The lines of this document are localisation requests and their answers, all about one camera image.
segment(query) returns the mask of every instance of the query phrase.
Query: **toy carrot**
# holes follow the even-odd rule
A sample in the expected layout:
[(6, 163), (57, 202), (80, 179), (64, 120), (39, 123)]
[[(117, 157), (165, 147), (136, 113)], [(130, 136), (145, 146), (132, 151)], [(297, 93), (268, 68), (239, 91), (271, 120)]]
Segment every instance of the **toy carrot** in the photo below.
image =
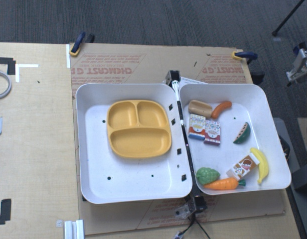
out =
[(245, 186), (245, 180), (243, 179), (238, 181), (235, 178), (229, 177), (222, 180), (216, 180), (208, 184), (204, 184), (203, 187), (206, 189), (229, 190), (236, 189), (239, 185)]
[(213, 109), (211, 113), (211, 117), (213, 119), (217, 119), (221, 112), (223, 112), (225, 109), (228, 109), (232, 106), (232, 103), (230, 101), (224, 101), (220, 103), (216, 108)]

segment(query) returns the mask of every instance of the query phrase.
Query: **table top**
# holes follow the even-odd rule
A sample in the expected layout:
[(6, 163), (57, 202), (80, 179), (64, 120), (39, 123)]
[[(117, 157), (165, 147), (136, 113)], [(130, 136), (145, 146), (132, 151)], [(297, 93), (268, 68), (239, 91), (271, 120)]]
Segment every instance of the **table top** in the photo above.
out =
[[(60, 221), (80, 218), (72, 80), (66, 48), (65, 44), (0, 43), (0, 57), (13, 58), (20, 65), (38, 65), (20, 67), (19, 82), (10, 75), (12, 90), (0, 99), (0, 202), (11, 199), (11, 219), (0, 225), (0, 239), (62, 238)], [(244, 73), (250, 81), (249, 72)], [(207, 222), (202, 226), (211, 238), (300, 238), (285, 190), (281, 190), (281, 196), (285, 206), (281, 215)], [(186, 227), (89, 238), (172, 238)], [(205, 235), (195, 224), (185, 237)]]

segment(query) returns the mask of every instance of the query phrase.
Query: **gray ring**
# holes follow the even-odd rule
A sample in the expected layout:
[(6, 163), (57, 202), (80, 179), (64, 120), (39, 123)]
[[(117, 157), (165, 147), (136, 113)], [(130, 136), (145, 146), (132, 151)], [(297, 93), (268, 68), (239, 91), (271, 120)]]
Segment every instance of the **gray ring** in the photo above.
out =
[(7, 89), (0, 94), (0, 99), (4, 98), (8, 95), (8, 93), (10, 92), (11, 88), (12, 88), (12, 81), (10, 80), (9, 76), (6, 73), (3, 73), (0, 71), (0, 76), (2, 76), (3, 78), (5, 78), (8, 82), (8, 87)]

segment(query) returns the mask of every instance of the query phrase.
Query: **brown cardboard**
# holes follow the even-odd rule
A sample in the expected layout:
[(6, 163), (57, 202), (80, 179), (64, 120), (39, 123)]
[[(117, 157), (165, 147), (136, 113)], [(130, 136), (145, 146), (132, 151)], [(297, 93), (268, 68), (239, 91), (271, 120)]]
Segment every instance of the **brown cardboard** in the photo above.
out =
[[(72, 94), (85, 83), (162, 83), (169, 70), (182, 77), (206, 83), (252, 83), (245, 59), (231, 57), (235, 48), (166, 47), (124, 44), (83, 44), (70, 58)], [(177, 220), (174, 210), (184, 199), (94, 205), (83, 201), (79, 184), (79, 147), (75, 100), (75, 142), (78, 175), (79, 218), (85, 234), (140, 230), (188, 224)], [(282, 214), (281, 191), (204, 196), (208, 209), (198, 214), (200, 222)]]

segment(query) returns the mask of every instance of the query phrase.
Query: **gray floor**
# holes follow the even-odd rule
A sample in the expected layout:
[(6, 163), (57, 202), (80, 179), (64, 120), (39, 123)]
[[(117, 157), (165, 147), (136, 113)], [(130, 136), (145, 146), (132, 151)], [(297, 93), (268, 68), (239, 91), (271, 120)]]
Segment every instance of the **gray floor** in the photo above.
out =
[[(0, 0), (0, 42), (69, 43), (81, 30), (98, 43), (237, 47), (258, 54), (249, 65), (264, 72), (274, 118), (281, 118), (299, 168), (307, 149), (298, 118), (307, 118), (307, 80), (287, 87), (293, 48), (307, 43), (307, 0), (276, 37), (300, 0)], [(307, 238), (300, 208), (288, 189), (299, 232)]]

